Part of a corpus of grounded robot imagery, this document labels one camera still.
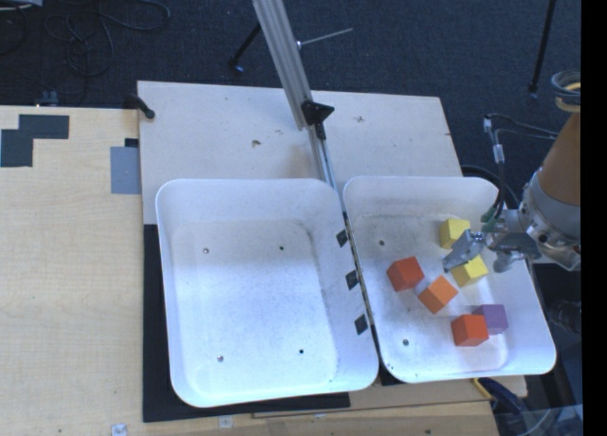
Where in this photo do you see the yellow cube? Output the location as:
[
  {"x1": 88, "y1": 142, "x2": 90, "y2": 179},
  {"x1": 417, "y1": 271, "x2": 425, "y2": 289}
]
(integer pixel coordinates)
[
  {"x1": 438, "y1": 217, "x2": 472, "y2": 251},
  {"x1": 450, "y1": 254, "x2": 490, "y2": 289}
]

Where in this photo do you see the white plastic tray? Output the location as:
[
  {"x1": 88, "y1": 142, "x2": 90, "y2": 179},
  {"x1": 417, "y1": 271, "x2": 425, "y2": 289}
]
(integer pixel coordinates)
[
  {"x1": 341, "y1": 174, "x2": 558, "y2": 385},
  {"x1": 155, "y1": 177, "x2": 381, "y2": 409}
]

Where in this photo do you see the purple cube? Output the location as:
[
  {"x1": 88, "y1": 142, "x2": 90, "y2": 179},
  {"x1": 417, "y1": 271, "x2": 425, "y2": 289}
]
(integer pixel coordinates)
[{"x1": 470, "y1": 303, "x2": 510, "y2": 336}]

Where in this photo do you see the pale flat board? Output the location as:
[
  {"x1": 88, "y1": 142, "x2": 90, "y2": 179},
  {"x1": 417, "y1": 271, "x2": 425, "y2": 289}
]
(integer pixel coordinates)
[{"x1": 137, "y1": 81, "x2": 528, "y2": 421}]

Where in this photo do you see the orange cube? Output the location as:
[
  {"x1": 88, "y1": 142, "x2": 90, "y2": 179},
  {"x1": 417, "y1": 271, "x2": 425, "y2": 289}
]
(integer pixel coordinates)
[{"x1": 416, "y1": 274, "x2": 460, "y2": 316}]

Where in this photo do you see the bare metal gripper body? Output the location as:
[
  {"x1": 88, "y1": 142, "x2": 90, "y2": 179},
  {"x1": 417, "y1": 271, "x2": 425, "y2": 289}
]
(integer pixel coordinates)
[{"x1": 484, "y1": 209, "x2": 581, "y2": 272}]

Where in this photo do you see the red cube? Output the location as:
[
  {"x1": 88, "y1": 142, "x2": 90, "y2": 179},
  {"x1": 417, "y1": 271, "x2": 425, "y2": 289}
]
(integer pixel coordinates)
[
  {"x1": 450, "y1": 313, "x2": 490, "y2": 348},
  {"x1": 385, "y1": 256, "x2": 426, "y2": 293}
]

